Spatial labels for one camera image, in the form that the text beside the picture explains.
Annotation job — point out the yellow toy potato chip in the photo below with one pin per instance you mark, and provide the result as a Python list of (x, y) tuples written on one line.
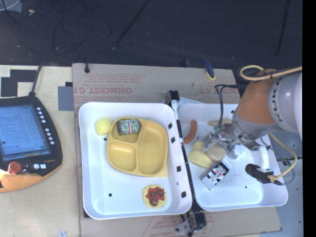
[(198, 158)]

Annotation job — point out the white plastic tray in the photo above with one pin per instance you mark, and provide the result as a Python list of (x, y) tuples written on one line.
[(123, 194), (237, 196)]

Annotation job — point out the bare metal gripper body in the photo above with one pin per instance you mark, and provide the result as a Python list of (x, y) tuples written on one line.
[(228, 131)]

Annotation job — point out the black cylinder on white bracket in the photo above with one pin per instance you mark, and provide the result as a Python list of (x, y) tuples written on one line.
[(259, 173)]

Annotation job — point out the green and white can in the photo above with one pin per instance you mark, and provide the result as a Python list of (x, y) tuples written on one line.
[(128, 127)]

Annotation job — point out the yellow round toy lemon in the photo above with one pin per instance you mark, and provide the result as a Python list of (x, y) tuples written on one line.
[(103, 126)]

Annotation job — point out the cow print milk carton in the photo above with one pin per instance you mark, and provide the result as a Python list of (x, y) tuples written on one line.
[(216, 173)]

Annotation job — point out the brown cardboard board, red print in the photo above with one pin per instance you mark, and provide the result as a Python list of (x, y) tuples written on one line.
[(148, 85)]

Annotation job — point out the beige round toy biscuit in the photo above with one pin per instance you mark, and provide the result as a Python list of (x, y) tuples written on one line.
[(216, 154)]

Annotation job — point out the orange toy sausage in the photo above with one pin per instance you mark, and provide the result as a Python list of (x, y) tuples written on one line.
[(192, 131)]

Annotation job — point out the yellow divided plate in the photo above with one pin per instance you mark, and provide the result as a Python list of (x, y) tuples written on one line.
[(150, 147)]

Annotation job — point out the yellow spaghetti with meatballs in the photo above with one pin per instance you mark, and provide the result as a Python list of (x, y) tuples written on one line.
[(154, 196)]

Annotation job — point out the thin black and white rod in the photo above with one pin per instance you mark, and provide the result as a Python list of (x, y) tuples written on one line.
[(184, 147)]

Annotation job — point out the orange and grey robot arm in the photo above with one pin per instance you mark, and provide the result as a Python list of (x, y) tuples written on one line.
[(256, 102)]

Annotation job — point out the small pale yellow toy chip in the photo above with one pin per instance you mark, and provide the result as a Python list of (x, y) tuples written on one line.
[(197, 146)]

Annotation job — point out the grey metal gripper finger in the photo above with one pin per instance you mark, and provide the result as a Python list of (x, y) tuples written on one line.
[(209, 143), (232, 152)]

